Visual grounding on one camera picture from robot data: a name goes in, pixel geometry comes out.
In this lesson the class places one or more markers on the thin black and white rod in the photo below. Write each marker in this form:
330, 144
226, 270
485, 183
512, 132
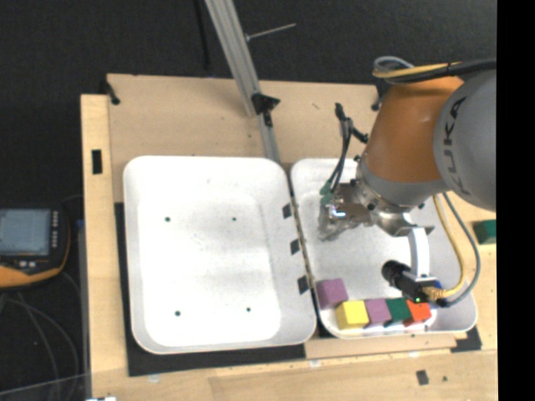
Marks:
302, 240

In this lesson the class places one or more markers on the green cube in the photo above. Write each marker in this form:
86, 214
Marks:
485, 231
398, 309

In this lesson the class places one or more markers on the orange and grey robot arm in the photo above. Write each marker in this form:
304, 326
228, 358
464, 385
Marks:
411, 140

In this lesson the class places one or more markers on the orange cube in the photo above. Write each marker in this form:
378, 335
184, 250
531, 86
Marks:
419, 312

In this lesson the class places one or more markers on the white plastic tray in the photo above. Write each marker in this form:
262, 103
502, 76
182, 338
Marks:
359, 261
209, 257

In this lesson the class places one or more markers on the black cylinder on white bracket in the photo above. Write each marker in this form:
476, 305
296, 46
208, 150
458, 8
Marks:
411, 284

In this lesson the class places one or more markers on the yellow cube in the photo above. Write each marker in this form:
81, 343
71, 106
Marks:
352, 314

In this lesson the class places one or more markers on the pale wood board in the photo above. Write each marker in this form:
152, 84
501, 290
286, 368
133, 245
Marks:
184, 115

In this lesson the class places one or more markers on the purple cube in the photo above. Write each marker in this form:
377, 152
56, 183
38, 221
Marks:
378, 311
332, 292

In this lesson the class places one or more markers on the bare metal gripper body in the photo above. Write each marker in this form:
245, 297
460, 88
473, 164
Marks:
360, 212

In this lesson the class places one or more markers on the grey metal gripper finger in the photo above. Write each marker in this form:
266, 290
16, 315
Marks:
325, 226
342, 231

